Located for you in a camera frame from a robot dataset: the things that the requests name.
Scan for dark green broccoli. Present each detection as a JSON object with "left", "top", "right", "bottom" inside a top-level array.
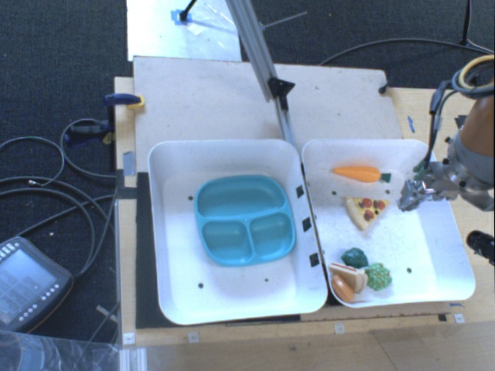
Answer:
[{"left": 340, "top": 247, "right": 370, "bottom": 269}]

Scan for white plastic tray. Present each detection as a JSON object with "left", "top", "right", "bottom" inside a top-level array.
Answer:
[
  {"left": 148, "top": 138, "right": 329, "bottom": 326},
  {"left": 301, "top": 138, "right": 477, "bottom": 309}
]

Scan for light green bumpy toy vegetable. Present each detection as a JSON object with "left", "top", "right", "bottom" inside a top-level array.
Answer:
[{"left": 364, "top": 262, "right": 393, "bottom": 292}]

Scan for pizza slice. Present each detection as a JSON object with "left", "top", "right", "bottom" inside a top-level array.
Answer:
[{"left": 344, "top": 196, "right": 391, "bottom": 232}]

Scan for orange round toy food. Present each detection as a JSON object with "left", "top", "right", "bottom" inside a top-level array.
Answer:
[{"left": 330, "top": 274, "right": 357, "bottom": 304}]

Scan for pale wood board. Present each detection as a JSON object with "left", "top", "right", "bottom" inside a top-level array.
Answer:
[{"left": 132, "top": 55, "right": 404, "bottom": 177}]

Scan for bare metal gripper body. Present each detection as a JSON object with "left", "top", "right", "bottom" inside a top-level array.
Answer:
[{"left": 420, "top": 160, "right": 489, "bottom": 210}]

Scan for thin black and white rod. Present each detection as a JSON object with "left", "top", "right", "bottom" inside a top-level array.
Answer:
[{"left": 299, "top": 156, "right": 330, "bottom": 288}]

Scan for blue divided plate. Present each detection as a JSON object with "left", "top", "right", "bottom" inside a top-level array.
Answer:
[{"left": 193, "top": 174, "right": 298, "bottom": 267}]

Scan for orange carrot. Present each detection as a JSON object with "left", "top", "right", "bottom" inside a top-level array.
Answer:
[{"left": 331, "top": 165, "right": 393, "bottom": 185}]

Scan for toy sandwich bread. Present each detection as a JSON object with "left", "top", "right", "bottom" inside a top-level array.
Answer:
[{"left": 328, "top": 261, "right": 369, "bottom": 294}]

